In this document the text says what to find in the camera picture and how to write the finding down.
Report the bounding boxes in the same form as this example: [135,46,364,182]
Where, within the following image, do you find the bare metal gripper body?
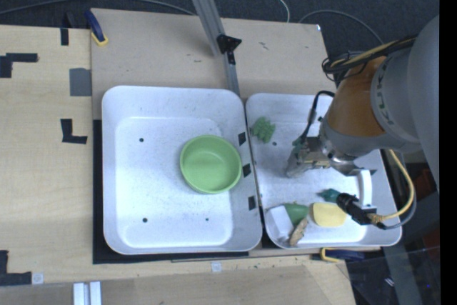
[293,136,356,173]

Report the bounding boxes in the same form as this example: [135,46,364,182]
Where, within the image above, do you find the green grapes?
[249,116,276,145]

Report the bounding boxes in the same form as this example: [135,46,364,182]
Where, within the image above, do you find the brown biscuit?
[288,217,310,248]

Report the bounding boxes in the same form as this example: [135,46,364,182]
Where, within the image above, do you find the yellow rounded toy food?
[309,201,348,229]

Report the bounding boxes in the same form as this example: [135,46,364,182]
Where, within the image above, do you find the pale wood board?
[91,8,381,264]

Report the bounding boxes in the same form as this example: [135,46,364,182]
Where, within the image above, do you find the green bowl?
[179,134,243,195]

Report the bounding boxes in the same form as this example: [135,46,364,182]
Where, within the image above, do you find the white plastic tray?
[101,84,263,256]
[245,92,403,251]

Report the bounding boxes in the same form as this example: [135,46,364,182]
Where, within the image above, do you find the white block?
[267,206,295,242]

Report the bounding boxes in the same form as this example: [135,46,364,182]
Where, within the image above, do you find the dark green toy vegetable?
[317,188,341,204]

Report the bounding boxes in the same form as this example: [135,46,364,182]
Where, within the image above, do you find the black cylinder on white bracket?
[336,169,378,226]

